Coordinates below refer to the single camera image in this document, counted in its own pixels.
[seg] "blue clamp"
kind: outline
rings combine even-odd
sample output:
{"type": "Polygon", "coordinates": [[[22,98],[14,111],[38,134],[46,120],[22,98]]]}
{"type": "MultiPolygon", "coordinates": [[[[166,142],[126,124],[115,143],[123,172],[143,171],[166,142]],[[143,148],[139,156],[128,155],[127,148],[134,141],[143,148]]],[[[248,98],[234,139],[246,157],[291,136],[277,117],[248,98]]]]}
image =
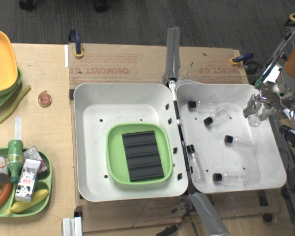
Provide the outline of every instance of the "blue clamp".
{"type": "Polygon", "coordinates": [[[231,58],[230,64],[231,65],[238,65],[241,61],[247,61],[249,59],[252,59],[254,56],[255,55],[253,53],[245,53],[243,55],[240,55],[239,57],[231,58]]]}
{"type": "Polygon", "coordinates": [[[69,42],[75,42],[74,47],[74,56],[76,58],[82,58],[83,57],[83,48],[81,47],[81,36],[78,31],[71,30],[69,35],[69,42]]]}

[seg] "gray carpet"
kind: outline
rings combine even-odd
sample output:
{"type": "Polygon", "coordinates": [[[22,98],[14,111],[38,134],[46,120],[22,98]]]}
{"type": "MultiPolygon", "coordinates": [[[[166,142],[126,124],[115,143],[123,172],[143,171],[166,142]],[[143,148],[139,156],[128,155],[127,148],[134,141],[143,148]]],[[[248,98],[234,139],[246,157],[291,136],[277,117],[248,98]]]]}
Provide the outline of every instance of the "gray carpet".
{"type": "Polygon", "coordinates": [[[0,0],[0,30],[11,42],[66,44],[70,29],[82,42],[166,45],[167,28],[179,26],[180,46],[221,47],[255,54],[265,64],[283,38],[295,0],[108,0],[96,13],[93,0],[0,0]]]}

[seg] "toy banana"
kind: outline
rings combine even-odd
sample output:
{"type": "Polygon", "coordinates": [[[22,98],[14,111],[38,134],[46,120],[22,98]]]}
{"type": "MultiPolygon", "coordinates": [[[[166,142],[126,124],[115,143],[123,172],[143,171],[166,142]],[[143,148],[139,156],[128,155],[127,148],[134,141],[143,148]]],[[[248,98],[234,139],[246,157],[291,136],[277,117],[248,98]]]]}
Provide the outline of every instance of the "toy banana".
{"type": "Polygon", "coordinates": [[[24,211],[34,206],[35,204],[41,202],[42,200],[44,200],[47,197],[48,193],[49,191],[47,189],[35,191],[33,194],[32,202],[30,203],[25,201],[15,202],[10,209],[7,209],[5,211],[5,213],[10,214],[11,212],[18,213],[18,212],[24,211]]]}

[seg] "white tray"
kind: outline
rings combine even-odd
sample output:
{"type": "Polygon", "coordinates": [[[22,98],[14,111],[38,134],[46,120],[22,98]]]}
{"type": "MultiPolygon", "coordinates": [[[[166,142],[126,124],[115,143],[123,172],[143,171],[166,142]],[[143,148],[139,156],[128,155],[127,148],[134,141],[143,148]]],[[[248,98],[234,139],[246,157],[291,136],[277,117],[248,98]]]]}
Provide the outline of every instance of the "white tray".
{"type": "Polygon", "coordinates": [[[180,135],[170,90],[161,84],[82,84],[74,92],[78,187],[91,202],[174,197],[188,186],[180,135]],[[122,185],[110,176],[106,159],[106,136],[119,123],[149,122],[168,136],[173,171],[163,182],[122,185]]]}
{"type": "Polygon", "coordinates": [[[185,144],[193,144],[201,159],[205,181],[195,183],[203,193],[279,188],[286,182],[286,172],[268,120],[251,127],[243,108],[258,91],[251,85],[182,84],[176,90],[185,144]],[[199,111],[188,109],[188,101],[200,101],[199,111]],[[218,106],[227,104],[232,119],[207,128],[203,120],[218,106]],[[257,142],[257,151],[239,152],[225,146],[225,135],[240,136],[257,142]],[[224,186],[213,182],[213,173],[246,171],[249,185],[224,186]]]}

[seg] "green bowl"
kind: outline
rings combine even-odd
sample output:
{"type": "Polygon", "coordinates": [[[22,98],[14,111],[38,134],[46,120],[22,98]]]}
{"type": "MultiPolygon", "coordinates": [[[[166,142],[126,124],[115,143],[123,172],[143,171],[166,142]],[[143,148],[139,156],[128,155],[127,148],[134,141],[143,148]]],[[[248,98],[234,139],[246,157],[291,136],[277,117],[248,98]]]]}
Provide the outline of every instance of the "green bowl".
{"type": "Polygon", "coordinates": [[[12,86],[10,86],[9,88],[7,88],[5,90],[0,91],[0,96],[6,95],[6,94],[12,92],[16,88],[17,84],[18,84],[18,77],[16,77],[16,80],[12,86]]]}
{"type": "Polygon", "coordinates": [[[160,126],[156,124],[134,122],[115,125],[109,130],[106,142],[108,168],[111,176],[117,183],[126,185],[158,183],[165,181],[172,173],[172,155],[168,137],[165,130],[163,130],[160,126]],[[123,146],[122,135],[145,131],[154,131],[155,133],[164,177],[131,182],[125,150],[123,146]]]}
{"type": "MultiPolygon", "coordinates": [[[[5,213],[5,211],[7,209],[10,209],[13,204],[15,203],[14,200],[14,194],[15,194],[15,190],[16,190],[16,184],[13,186],[12,192],[10,194],[10,197],[8,198],[8,200],[0,207],[0,217],[26,217],[26,216],[31,216],[34,214],[39,213],[40,211],[42,211],[45,206],[47,205],[48,201],[49,201],[49,197],[50,197],[50,193],[51,193],[51,186],[52,186],[52,164],[50,161],[50,158],[48,157],[48,155],[46,155],[44,152],[39,151],[39,154],[41,155],[42,159],[44,160],[45,164],[48,167],[48,170],[45,171],[42,174],[39,174],[37,177],[37,182],[36,182],[36,186],[35,186],[35,190],[34,191],[38,191],[38,190],[42,190],[42,189],[48,189],[49,193],[47,195],[47,197],[35,204],[34,206],[22,211],[22,212],[18,212],[18,213],[13,213],[11,212],[9,215],[5,213]]],[[[8,155],[8,148],[7,147],[0,147],[0,156],[5,156],[7,157],[8,155]]]]}
{"type": "Polygon", "coordinates": [[[18,89],[18,87],[20,86],[21,82],[22,82],[22,77],[23,74],[21,72],[21,70],[18,68],[18,78],[17,78],[17,84],[15,86],[15,88],[8,94],[2,95],[0,96],[0,107],[14,94],[14,92],[18,89]]]}

